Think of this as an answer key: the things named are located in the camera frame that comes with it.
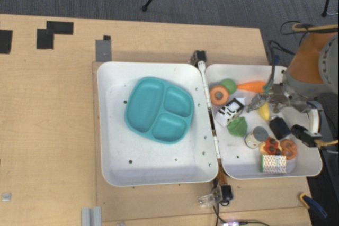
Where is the small can with grey lid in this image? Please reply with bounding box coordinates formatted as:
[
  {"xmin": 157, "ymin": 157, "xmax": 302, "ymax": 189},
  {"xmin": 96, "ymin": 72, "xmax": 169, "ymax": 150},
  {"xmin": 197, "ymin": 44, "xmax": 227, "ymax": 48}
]
[{"xmin": 244, "ymin": 125, "xmax": 269, "ymax": 149}]

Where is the patterned can with green lid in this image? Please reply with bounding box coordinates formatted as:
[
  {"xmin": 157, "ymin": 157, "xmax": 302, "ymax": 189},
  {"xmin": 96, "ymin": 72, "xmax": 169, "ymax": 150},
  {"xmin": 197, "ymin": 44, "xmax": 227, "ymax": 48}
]
[{"xmin": 258, "ymin": 153, "xmax": 288, "ymax": 174}]

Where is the black cylinder on white bracket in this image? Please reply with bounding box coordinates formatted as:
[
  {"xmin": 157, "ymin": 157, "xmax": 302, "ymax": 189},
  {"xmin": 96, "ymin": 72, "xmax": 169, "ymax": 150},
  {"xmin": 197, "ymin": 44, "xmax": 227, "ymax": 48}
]
[{"xmin": 290, "ymin": 107, "xmax": 324, "ymax": 148}]

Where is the pizza slice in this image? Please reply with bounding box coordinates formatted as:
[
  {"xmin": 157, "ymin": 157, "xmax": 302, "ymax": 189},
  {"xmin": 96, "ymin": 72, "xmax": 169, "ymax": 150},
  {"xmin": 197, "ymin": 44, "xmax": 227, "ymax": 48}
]
[{"xmin": 258, "ymin": 136, "xmax": 282, "ymax": 156}]

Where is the black and white carton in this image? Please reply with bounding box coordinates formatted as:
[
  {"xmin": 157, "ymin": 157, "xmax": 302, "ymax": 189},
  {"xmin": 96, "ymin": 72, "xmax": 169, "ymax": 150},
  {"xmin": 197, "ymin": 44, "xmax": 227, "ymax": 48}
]
[{"xmin": 215, "ymin": 97, "xmax": 246, "ymax": 128}]

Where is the yellow banana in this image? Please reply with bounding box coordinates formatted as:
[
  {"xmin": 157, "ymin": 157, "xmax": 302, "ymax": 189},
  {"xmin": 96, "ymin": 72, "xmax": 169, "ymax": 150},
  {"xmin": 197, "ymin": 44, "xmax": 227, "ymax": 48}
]
[{"xmin": 257, "ymin": 102, "xmax": 271, "ymax": 121}]

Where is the green ball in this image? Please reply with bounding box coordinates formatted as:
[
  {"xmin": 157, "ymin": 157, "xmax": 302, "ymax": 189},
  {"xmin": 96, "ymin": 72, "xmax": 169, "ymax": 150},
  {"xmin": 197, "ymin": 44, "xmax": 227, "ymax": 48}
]
[{"xmin": 219, "ymin": 78, "xmax": 237, "ymax": 95}]

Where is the black block with thin wires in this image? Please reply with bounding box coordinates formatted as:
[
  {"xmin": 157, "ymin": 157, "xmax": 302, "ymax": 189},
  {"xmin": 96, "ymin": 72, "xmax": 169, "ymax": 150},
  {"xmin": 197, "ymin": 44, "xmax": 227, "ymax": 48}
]
[
  {"xmin": 191, "ymin": 50, "xmax": 208, "ymax": 65},
  {"xmin": 219, "ymin": 184, "xmax": 235, "ymax": 206}
]

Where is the black box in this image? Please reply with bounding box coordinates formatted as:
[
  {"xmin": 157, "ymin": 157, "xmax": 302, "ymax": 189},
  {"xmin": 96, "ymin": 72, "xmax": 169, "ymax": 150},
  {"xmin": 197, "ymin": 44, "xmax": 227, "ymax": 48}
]
[{"xmin": 269, "ymin": 116, "xmax": 291, "ymax": 141}]

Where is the orange carrot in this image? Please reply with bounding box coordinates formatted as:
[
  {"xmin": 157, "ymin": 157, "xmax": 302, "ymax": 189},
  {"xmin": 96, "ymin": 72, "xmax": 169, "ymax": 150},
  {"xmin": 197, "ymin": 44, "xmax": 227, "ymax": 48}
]
[{"xmin": 236, "ymin": 80, "xmax": 266, "ymax": 94}]

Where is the brown pretzel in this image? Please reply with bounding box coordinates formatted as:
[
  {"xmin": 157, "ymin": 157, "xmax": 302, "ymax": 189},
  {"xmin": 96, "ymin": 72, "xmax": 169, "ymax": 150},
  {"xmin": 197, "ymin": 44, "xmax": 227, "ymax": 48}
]
[{"xmin": 279, "ymin": 138, "xmax": 298, "ymax": 161}]

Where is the teal divided plate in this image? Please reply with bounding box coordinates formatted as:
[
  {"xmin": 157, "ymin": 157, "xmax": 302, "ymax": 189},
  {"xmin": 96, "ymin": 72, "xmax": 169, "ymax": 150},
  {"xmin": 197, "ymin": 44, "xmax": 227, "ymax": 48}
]
[{"xmin": 123, "ymin": 76, "xmax": 195, "ymax": 145}]

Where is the green broccoli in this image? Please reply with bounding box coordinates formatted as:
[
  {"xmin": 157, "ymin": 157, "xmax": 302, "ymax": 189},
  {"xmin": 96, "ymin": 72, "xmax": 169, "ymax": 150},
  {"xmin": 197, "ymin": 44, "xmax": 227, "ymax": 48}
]
[{"xmin": 226, "ymin": 116, "xmax": 248, "ymax": 138}]

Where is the orange doughnut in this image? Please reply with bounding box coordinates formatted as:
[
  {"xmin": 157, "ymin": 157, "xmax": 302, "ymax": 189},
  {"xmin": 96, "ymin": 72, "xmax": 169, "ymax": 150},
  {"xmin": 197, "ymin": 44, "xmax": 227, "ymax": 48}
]
[{"xmin": 209, "ymin": 84, "xmax": 230, "ymax": 107}]

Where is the thin black and white rod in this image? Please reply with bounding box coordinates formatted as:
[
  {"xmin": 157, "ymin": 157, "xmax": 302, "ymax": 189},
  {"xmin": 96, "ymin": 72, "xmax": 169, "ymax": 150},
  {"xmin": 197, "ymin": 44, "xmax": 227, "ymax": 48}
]
[{"xmin": 197, "ymin": 60, "xmax": 222, "ymax": 160}]

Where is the white plastic tray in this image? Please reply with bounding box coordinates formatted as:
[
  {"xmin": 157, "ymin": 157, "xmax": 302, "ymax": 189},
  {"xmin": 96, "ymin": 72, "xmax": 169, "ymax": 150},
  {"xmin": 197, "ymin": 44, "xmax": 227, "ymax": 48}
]
[
  {"xmin": 204, "ymin": 63, "xmax": 324, "ymax": 180},
  {"xmin": 96, "ymin": 61, "xmax": 219, "ymax": 188}
]

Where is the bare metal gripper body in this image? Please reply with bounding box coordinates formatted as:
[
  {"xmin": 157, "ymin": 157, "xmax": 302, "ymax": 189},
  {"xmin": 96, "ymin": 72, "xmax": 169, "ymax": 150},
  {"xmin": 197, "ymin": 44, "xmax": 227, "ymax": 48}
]
[{"xmin": 262, "ymin": 83, "xmax": 310, "ymax": 114}]

